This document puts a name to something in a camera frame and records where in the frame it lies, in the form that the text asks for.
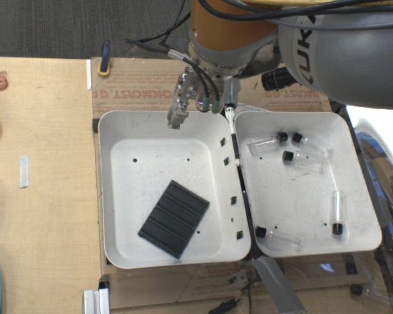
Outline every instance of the wooden table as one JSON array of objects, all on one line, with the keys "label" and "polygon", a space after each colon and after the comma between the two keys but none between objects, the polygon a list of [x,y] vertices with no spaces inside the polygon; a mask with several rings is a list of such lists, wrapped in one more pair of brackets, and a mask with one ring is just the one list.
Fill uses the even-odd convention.
[{"label": "wooden table", "polygon": [[[7,71],[9,80],[0,91],[2,314],[82,313],[83,291],[96,289],[102,275],[86,61],[0,58],[0,71]],[[23,155],[29,156],[26,188],[19,187]],[[372,273],[384,285],[376,264]],[[370,313],[346,287],[297,294],[309,313]],[[247,299],[230,313],[247,313],[243,302]],[[114,312],[207,313],[219,303]],[[270,298],[256,297],[253,303],[254,313],[277,313]]]}]

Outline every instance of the metal bracket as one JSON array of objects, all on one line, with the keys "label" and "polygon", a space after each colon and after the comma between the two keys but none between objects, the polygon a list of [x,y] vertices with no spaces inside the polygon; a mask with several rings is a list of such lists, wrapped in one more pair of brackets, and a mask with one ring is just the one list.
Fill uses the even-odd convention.
[{"label": "metal bracket", "polygon": [[197,76],[195,72],[188,67],[185,69],[185,72],[179,74],[173,94],[173,103],[168,113],[169,128],[180,129],[181,124],[189,116],[187,107],[189,99],[195,95],[194,83],[196,79]]},{"label": "metal bracket", "polygon": [[280,314],[307,313],[275,259],[261,256],[253,265]]},{"label": "metal bracket", "polygon": [[83,314],[111,314],[109,289],[86,290],[83,292]]},{"label": "metal bracket", "polygon": [[223,81],[223,102],[230,105],[238,104],[238,92],[240,91],[240,80],[234,77]]}]

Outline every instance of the clear plastic vial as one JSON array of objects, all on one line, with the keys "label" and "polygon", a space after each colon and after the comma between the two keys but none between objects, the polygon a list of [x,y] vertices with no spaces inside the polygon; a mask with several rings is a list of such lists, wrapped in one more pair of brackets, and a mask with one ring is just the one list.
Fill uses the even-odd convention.
[{"label": "clear plastic vial", "polygon": [[332,149],[322,141],[319,141],[314,137],[301,135],[300,133],[297,132],[295,132],[292,135],[291,142],[294,145],[297,145],[297,147],[299,147],[300,150],[307,152],[309,154],[318,154],[321,157],[325,158],[326,160],[329,160],[333,153]]},{"label": "clear plastic vial", "polygon": [[287,133],[282,131],[273,136],[258,135],[257,137],[250,139],[248,148],[250,153],[256,156],[258,154],[277,149],[281,143],[286,142],[287,140]]},{"label": "clear plastic vial", "polygon": [[342,235],[345,210],[345,193],[341,191],[333,191],[331,194],[331,223],[332,233],[334,235]]},{"label": "clear plastic vial", "polygon": [[364,305],[375,306],[377,304],[393,309],[393,294],[374,287],[373,285],[351,284],[351,294],[361,299]]},{"label": "clear plastic vial", "polygon": [[306,152],[284,151],[282,161],[290,166],[304,169],[307,171],[315,171],[323,173],[326,165],[326,159],[318,154],[307,154]]},{"label": "clear plastic vial", "polygon": [[301,238],[286,234],[281,230],[267,230],[263,227],[256,227],[255,234],[257,237],[265,238],[265,245],[272,250],[301,251]]}]

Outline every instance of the white tray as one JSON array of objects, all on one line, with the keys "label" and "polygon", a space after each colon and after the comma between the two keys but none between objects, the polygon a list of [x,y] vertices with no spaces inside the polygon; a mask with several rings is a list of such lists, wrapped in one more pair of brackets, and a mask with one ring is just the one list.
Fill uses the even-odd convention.
[{"label": "white tray", "polygon": [[[282,163],[282,151],[260,160],[246,147],[256,133],[284,130],[315,135],[333,148],[329,171],[300,173]],[[255,226],[298,236],[301,251],[259,248],[273,257],[373,250],[381,242],[364,177],[345,121],[332,113],[246,112],[236,117],[244,181]],[[166,112],[114,111],[100,119],[103,234],[108,260],[123,269],[230,262],[250,250],[250,236],[228,122],[221,115],[189,113],[180,130]],[[222,147],[220,141],[225,138]],[[287,143],[288,150],[294,150]],[[229,158],[225,166],[224,159]],[[180,259],[138,236],[171,180],[210,206]],[[331,232],[329,195],[346,193],[345,231]],[[236,204],[231,205],[235,196]],[[243,231],[243,238],[236,233]]]},{"label": "white tray", "polygon": [[[273,247],[257,237],[268,256],[285,257],[373,250],[380,245],[381,229],[369,197],[346,122],[333,113],[245,112],[235,119],[244,182],[254,226],[301,239],[301,250]],[[248,139],[285,131],[289,140],[279,149],[252,156]],[[333,153],[324,172],[285,166],[284,150],[299,149],[290,141],[294,132],[320,140]],[[331,193],[346,196],[344,232],[332,234]]]},{"label": "white tray", "polygon": [[[166,112],[154,111],[114,111],[100,119],[108,260],[128,269],[243,259],[250,235],[227,121],[219,114],[190,113],[180,130],[167,123]],[[138,236],[171,180],[210,202],[180,259]]]}]

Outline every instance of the small metal part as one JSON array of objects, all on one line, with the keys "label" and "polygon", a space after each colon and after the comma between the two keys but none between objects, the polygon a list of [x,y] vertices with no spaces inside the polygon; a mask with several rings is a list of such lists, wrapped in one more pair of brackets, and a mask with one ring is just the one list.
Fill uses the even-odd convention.
[{"label": "small metal part", "polygon": [[8,81],[7,81],[6,76],[7,76],[6,71],[0,72],[0,91],[4,90],[8,85]]},{"label": "small metal part", "polygon": [[180,109],[186,109],[188,107],[188,104],[184,101],[179,101],[179,108]]},{"label": "small metal part", "polygon": [[29,186],[29,156],[27,154],[19,157],[19,188]]},{"label": "small metal part", "polygon": [[83,314],[110,314],[109,289],[86,290],[83,292]]}]

